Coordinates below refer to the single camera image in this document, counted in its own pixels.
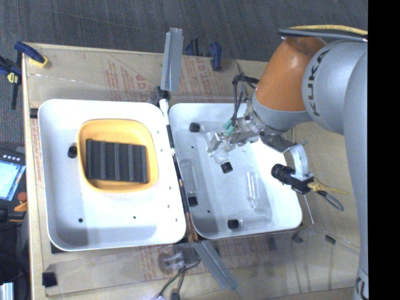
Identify brown cardboard board, red print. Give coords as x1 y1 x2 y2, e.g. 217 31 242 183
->
21 42 361 300

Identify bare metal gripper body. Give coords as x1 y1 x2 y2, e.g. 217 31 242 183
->
226 112 267 146

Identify clear bottle without cap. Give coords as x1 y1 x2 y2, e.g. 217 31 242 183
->
245 170 261 210

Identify black block with thin wires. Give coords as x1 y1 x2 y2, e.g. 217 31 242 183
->
174 244 201 266

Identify black cylinder on white bracket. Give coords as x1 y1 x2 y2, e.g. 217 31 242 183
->
270 141 315 196

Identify clear bottle with black cap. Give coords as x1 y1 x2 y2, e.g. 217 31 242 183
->
227 214 272 231
204 131 234 174
189 121 219 134
178 158 199 208

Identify black ribbed rack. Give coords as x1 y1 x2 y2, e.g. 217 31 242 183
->
84 138 149 184

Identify orange plastic bowl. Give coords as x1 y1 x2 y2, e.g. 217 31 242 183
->
76 118 159 194

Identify white plastic tray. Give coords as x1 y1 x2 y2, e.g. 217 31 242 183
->
167 102 304 241
37 98 188 253

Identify thin black and white rod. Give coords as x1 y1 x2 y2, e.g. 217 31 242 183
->
158 97 199 243

